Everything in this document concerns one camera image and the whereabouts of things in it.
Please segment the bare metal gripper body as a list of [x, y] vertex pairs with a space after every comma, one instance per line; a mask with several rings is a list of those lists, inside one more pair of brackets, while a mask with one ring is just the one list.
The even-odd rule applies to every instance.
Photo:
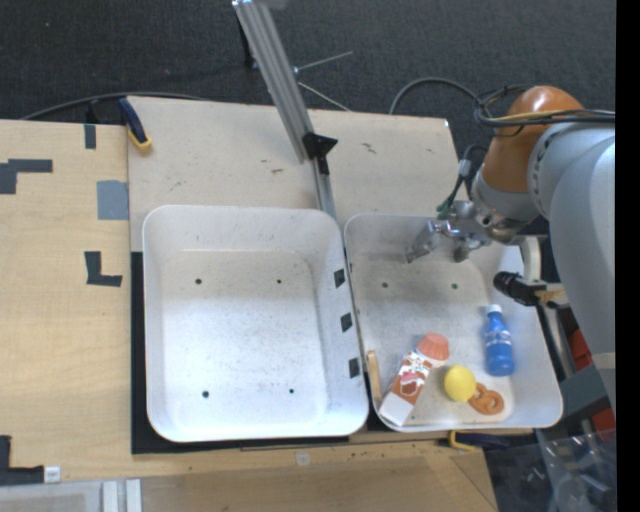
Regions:
[[442, 240], [476, 249], [493, 241], [509, 244], [526, 226], [470, 200], [443, 201], [436, 207], [436, 219], [427, 224], [427, 247], [435, 248]]

